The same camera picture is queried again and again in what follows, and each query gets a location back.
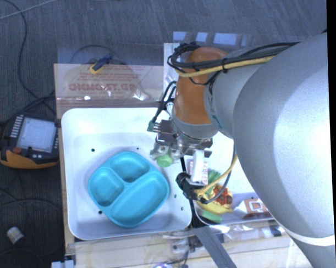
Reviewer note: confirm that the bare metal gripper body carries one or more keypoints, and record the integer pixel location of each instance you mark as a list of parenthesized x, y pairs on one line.
[(194, 144)]

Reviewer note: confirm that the clear bottle with green cap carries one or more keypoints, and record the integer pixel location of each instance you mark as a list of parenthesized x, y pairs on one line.
[(163, 158)]

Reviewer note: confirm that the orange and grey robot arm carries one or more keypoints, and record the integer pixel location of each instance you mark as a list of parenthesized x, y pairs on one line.
[(280, 121)]

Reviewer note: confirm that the white carton with red print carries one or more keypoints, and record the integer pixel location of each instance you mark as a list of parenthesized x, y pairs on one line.
[(205, 170)]

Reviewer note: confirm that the green leafy toy vegetable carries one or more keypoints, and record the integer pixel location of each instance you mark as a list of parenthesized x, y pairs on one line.
[(213, 175)]

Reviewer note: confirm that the pizza slice with red toppings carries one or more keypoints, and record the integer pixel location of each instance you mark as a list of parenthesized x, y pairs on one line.
[(223, 197)]

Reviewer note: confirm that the thin black rod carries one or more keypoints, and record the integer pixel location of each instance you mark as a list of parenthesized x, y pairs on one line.
[(192, 209)]

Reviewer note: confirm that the yellow banana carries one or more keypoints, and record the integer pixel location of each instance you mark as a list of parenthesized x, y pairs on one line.
[(217, 208)]

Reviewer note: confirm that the green toy vegetable stick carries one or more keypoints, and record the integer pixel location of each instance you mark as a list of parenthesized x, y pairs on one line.
[(213, 217)]

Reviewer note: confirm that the blue divided plate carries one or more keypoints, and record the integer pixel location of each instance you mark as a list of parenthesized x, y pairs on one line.
[(131, 192)]

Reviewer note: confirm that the brown and white carton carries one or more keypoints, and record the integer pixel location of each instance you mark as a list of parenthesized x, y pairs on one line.
[(256, 207)]

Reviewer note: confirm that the brown cardboard board red print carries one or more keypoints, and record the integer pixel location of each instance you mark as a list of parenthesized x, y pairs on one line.
[(72, 84)]

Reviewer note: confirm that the small silver can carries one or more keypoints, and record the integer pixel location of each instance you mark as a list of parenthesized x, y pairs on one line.
[(15, 235)]

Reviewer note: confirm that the black cylinder on white bracket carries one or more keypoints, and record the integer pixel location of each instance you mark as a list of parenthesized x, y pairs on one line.
[(198, 165)]

